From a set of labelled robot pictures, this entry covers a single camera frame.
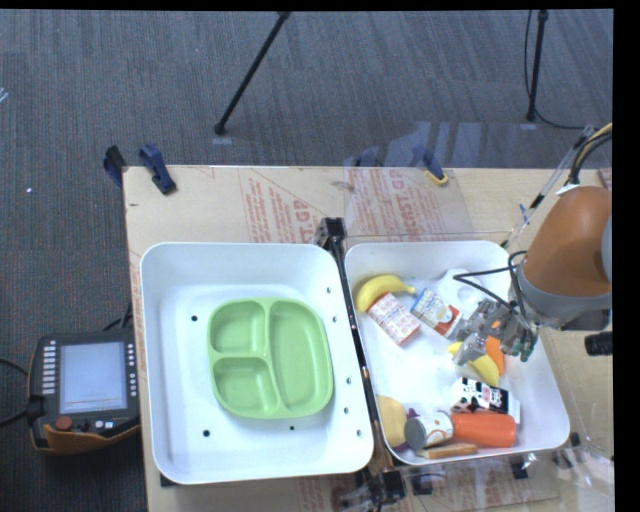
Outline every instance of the black pole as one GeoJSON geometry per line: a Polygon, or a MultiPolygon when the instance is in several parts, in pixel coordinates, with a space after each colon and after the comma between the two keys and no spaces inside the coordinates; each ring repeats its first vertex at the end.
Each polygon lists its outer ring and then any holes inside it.
{"type": "Polygon", "coordinates": [[[267,54],[267,51],[269,50],[271,43],[273,43],[273,40],[278,35],[280,28],[282,27],[282,25],[284,25],[284,22],[287,21],[287,18],[289,17],[290,14],[291,14],[291,11],[278,12],[278,21],[276,21],[276,24],[271,29],[271,33],[269,34],[266,41],[262,45],[262,48],[260,48],[260,52],[258,52],[257,57],[253,61],[251,68],[249,68],[247,75],[244,77],[244,80],[242,81],[242,83],[240,84],[240,87],[236,91],[236,94],[231,100],[231,103],[229,104],[229,106],[227,107],[227,110],[222,115],[222,118],[220,119],[220,121],[218,121],[218,123],[216,123],[216,125],[213,127],[213,131],[216,132],[216,134],[222,135],[224,133],[225,123],[231,116],[231,113],[233,112],[233,109],[236,107],[238,101],[240,101],[240,98],[242,97],[242,93],[244,93],[244,90],[249,85],[251,78],[253,77],[254,73],[258,69],[258,66],[260,66],[260,63],[262,62],[262,59],[267,54]]]}
{"type": "Polygon", "coordinates": [[[538,13],[538,35],[536,37],[536,54],[533,59],[533,77],[531,79],[531,93],[529,94],[529,111],[527,121],[536,118],[536,93],[538,92],[538,72],[540,71],[540,57],[542,56],[542,40],[544,39],[544,24],[549,18],[547,9],[540,9],[538,13]]]}

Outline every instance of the blue clamp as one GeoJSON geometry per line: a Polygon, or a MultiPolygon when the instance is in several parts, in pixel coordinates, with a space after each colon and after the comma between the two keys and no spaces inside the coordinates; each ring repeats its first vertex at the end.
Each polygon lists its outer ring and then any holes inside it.
{"type": "Polygon", "coordinates": [[[145,144],[140,150],[140,158],[142,158],[142,163],[144,163],[145,167],[153,171],[154,176],[151,179],[160,192],[167,194],[175,190],[176,184],[169,176],[167,166],[164,165],[164,160],[162,160],[162,153],[157,147],[153,144],[145,144]]]}
{"type": "Polygon", "coordinates": [[[120,154],[118,146],[111,146],[102,161],[104,170],[113,181],[122,188],[122,169],[127,166],[124,158],[120,154]]]}
{"type": "Polygon", "coordinates": [[[429,151],[427,148],[423,146],[416,146],[413,148],[413,156],[418,159],[418,161],[422,161],[427,171],[425,171],[425,175],[431,178],[432,181],[435,182],[436,185],[444,185],[449,177],[444,173],[442,167],[440,166],[440,162],[436,159],[436,156],[429,151]]]}

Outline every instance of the green plate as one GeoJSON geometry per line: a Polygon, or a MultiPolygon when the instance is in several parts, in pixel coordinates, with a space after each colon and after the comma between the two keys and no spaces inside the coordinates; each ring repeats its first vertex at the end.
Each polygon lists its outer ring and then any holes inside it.
{"type": "Polygon", "coordinates": [[[225,302],[209,319],[213,392],[227,411],[258,419],[314,414],[333,394],[324,324],[280,297],[225,302]]]}

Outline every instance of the white tray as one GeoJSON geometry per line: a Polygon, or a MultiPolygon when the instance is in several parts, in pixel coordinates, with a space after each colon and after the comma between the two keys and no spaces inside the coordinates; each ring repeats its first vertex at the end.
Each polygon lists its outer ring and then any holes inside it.
{"type": "MultiPolygon", "coordinates": [[[[487,241],[362,243],[347,252],[345,268],[352,291],[368,277],[390,273],[416,286],[418,291],[426,287],[435,292],[450,269],[472,272],[497,269],[506,267],[507,259],[504,249],[487,241]]],[[[476,279],[490,291],[507,298],[508,272],[476,279]]],[[[396,296],[408,308],[415,300],[408,294],[396,296]]],[[[469,314],[468,305],[463,309],[469,314]]],[[[374,393],[393,398],[407,409],[413,407],[418,414],[449,410],[453,383],[462,375],[473,377],[472,373],[454,365],[446,351],[448,344],[455,340],[444,338],[426,325],[398,346],[366,313],[357,313],[357,323],[374,393]]],[[[542,343],[536,344],[526,363],[516,357],[506,359],[506,371],[499,386],[513,392],[521,403],[515,446],[481,448],[475,455],[435,460],[419,457],[411,449],[395,452],[387,443],[389,450],[406,464],[427,465],[542,451],[562,445],[569,435],[569,417],[542,343]]]]}
{"type": "Polygon", "coordinates": [[[163,243],[141,262],[155,463],[179,484],[348,473],[373,453],[360,367],[338,267],[311,244],[163,243]],[[250,419],[216,400],[207,323],[219,304],[271,296],[322,319],[334,392],[315,414],[250,419]]]}

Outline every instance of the screen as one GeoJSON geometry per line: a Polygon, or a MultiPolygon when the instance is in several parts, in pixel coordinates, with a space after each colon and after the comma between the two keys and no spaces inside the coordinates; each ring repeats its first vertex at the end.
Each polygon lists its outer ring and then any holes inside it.
{"type": "Polygon", "coordinates": [[[127,407],[124,343],[63,345],[60,414],[127,407]]]}

